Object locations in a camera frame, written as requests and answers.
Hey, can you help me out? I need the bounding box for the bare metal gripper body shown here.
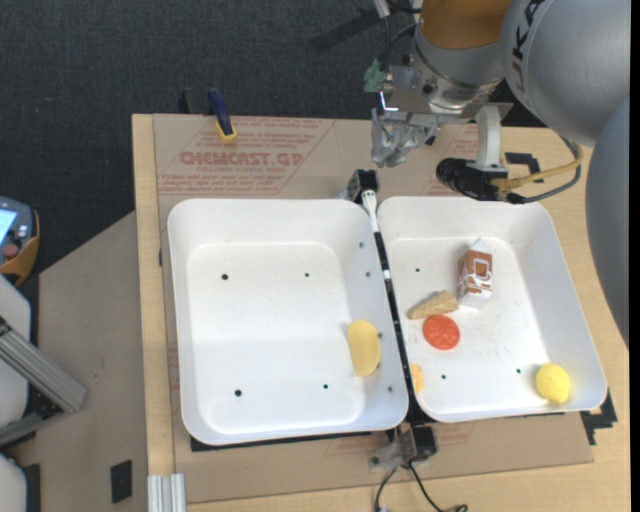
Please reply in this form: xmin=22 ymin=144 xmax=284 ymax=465
xmin=371 ymin=63 xmax=515 ymax=128

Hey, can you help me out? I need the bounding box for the brown cardboard board red print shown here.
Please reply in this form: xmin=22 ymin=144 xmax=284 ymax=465
xmin=151 ymin=113 xmax=596 ymax=504

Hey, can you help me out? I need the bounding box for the thin black and white rod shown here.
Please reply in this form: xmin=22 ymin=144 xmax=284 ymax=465
xmin=363 ymin=188 xmax=417 ymax=401

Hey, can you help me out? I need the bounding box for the brown and white carton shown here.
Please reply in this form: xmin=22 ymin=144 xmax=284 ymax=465
xmin=456 ymin=236 xmax=497 ymax=310

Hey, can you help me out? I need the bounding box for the tan wedge toy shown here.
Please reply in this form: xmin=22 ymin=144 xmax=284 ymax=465
xmin=405 ymin=289 xmax=460 ymax=321

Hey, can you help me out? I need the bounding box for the orange round slice toy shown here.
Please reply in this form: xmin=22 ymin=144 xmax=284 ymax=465
xmin=422 ymin=313 xmax=462 ymax=352

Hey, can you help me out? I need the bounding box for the pale yellow oval toy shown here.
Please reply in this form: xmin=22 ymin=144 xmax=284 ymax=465
xmin=346 ymin=319 xmax=383 ymax=378

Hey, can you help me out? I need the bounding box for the white plastic tray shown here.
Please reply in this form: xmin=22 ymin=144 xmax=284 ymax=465
xmin=375 ymin=195 xmax=609 ymax=424
xmin=166 ymin=197 xmax=411 ymax=447

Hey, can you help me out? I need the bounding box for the yellow lemon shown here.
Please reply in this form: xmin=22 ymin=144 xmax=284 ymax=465
xmin=535 ymin=362 xmax=573 ymax=405

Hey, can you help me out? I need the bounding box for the black cylinder on white bracket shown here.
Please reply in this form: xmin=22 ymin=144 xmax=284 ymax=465
xmin=435 ymin=105 xmax=512 ymax=202

